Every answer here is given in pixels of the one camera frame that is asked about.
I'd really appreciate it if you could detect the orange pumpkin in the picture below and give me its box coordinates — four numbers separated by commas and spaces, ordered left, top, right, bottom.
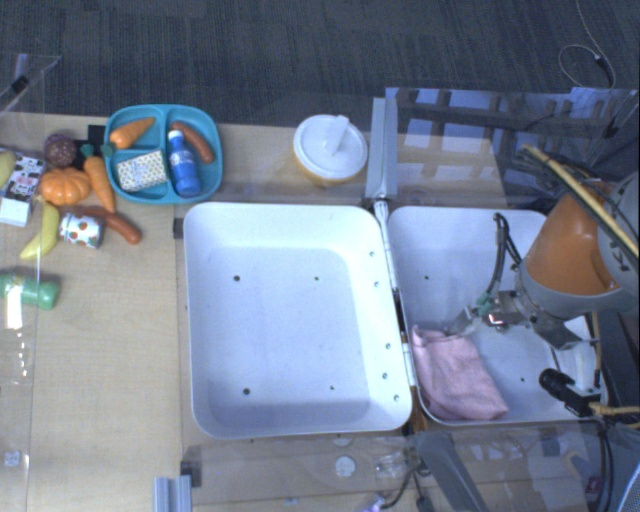
38, 166, 93, 208

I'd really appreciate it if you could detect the pink cloth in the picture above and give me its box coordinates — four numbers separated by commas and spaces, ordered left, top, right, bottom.
410, 323, 511, 422

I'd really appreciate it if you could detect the black cylinder on white bracket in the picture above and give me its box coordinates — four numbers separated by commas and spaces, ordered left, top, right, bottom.
538, 339, 609, 419

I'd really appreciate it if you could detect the can with orange print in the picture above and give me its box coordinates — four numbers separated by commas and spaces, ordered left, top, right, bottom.
57, 211, 107, 250

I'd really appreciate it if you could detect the white carton with black print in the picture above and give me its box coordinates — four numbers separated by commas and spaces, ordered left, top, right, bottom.
0, 151, 47, 228

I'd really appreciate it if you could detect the white and yellow carton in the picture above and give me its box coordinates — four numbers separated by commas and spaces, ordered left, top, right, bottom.
115, 149, 169, 194

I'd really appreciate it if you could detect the blue divided plate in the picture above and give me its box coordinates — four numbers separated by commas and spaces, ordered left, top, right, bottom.
103, 103, 224, 206

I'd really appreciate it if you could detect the brown sausage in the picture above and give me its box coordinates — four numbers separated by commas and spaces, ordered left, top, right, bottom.
74, 204, 143, 246
171, 121, 217, 166

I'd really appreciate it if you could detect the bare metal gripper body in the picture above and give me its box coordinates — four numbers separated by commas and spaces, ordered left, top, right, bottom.
487, 288, 539, 332

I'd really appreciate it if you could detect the orange carrot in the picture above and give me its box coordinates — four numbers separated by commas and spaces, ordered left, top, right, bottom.
79, 143, 118, 215
101, 116, 157, 158

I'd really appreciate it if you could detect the green packet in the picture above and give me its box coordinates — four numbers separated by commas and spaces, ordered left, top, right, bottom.
0, 272, 63, 312

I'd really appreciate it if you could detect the brown round doughnut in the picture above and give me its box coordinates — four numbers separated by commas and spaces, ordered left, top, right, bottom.
42, 132, 78, 169

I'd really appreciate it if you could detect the blue bottle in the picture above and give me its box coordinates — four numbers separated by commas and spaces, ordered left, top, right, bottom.
166, 129, 203, 198

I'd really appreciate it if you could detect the white plastic tray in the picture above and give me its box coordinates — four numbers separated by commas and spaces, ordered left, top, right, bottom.
387, 205, 609, 428
182, 201, 414, 441

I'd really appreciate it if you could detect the yellow cup with white lid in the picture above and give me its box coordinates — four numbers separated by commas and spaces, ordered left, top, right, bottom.
292, 113, 370, 188

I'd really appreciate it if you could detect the clear plastic bottle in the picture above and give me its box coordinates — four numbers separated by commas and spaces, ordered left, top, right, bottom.
333, 446, 422, 481

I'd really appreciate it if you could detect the yellow banana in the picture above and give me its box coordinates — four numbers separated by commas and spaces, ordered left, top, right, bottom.
19, 194, 62, 262
0, 149, 18, 191

